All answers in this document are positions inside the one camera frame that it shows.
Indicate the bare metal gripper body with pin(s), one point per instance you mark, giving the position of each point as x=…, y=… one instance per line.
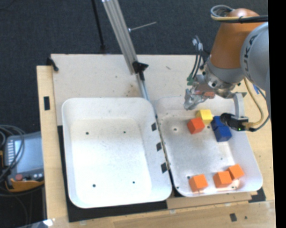
x=214, y=85

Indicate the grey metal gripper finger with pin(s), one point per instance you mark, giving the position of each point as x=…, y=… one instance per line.
x=188, y=100
x=198, y=100

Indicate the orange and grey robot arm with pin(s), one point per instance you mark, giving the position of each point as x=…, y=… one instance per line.
x=232, y=45

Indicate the yellow cube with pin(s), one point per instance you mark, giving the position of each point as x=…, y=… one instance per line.
x=205, y=115

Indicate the red-orange cube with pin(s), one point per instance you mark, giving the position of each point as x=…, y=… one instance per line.
x=195, y=125

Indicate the blue cube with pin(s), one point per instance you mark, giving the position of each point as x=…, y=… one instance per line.
x=217, y=122
x=222, y=133

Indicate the white plastic tray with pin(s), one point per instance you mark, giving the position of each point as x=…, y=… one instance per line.
x=111, y=156
x=196, y=156

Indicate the orange cube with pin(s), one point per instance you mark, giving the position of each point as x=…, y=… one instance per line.
x=222, y=179
x=198, y=182
x=236, y=171

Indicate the pale wooden board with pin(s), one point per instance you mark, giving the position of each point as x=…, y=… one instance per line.
x=94, y=75

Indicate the black cylinder on white bracket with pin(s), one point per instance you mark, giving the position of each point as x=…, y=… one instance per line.
x=234, y=121

